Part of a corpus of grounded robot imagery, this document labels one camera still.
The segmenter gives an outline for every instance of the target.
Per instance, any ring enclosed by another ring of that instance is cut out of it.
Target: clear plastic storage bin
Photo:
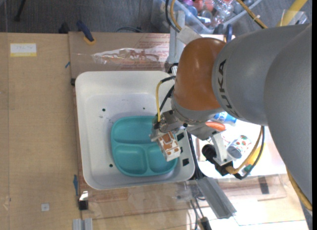
[[[253,0],[254,3],[249,6],[249,9],[255,7],[262,0]],[[152,15],[151,15],[151,23],[161,32],[161,33],[169,33],[169,24],[165,17],[165,2],[166,0],[153,0],[152,7]],[[212,34],[214,28],[206,27],[196,16],[194,16],[179,0],[176,0],[174,4],[174,12],[182,10],[185,13],[185,21],[186,25],[191,27],[194,31],[199,34]],[[241,13],[237,15],[233,15],[227,21],[223,23],[224,28],[228,24],[233,24],[247,12],[243,10]]]

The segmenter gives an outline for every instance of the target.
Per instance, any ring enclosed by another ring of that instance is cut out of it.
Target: gray carpet floor
[[[261,16],[268,26],[274,27],[281,19],[284,9],[295,0],[263,0],[253,12]],[[0,7],[0,32],[58,33],[66,22],[71,31],[77,31],[76,22],[82,20],[91,31],[116,32],[121,27],[141,26],[143,32],[160,32],[151,24],[153,0],[142,0],[141,23],[138,20],[140,0],[26,0],[20,21],[14,21],[21,0],[7,0],[7,27],[4,26],[4,5]],[[313,0],[301,8],[312,22]],[[260,29],[248,15],[233,24],[236,36]],[[305,212],[312,229],[312,218]]]

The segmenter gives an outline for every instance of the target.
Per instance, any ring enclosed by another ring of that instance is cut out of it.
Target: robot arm
[[[214,162],[230,164],[219,132],[205,123],[226,111],[268,126],[274,143],[302,192],[312,203],[312,24],[276,27],[229,43],[190,42],[181,55],[171,110],[153,128],[155,140],[179,128],[216,144]]]

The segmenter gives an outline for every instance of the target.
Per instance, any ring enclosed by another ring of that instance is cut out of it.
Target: table surface
[[[71,229],[73,219],[86,218],[83,212],[89,215],[92,211],[78,209],[73,184],[78,175],[78,147],[69,37],[0,33],[0,43],[4,46],[0,48],[1,228]],[[11,43],[35,43],[36,56],[10,57]],[[287,196],[257,206],[272,215],[283,209],[289,229],[305,229],[298,198],[287,179],[284,181]],[[141,190],[150,192],[145,187]],[[143,193],[138,192],[143,203]],[[107,201],[106,205],[111,211],[117,203]],[[169,222],[170,229],[180,230],[188,224],[187,209],[115,218],[93,214],[93,229],[163,229]]]

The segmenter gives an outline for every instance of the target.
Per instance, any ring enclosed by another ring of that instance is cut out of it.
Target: yellow pole
[[[283,18],[278,22],[276,26],[286,26],[295,16],[295,14],[303,7],[307,0],[295,0],[291,7],[284,14]]]

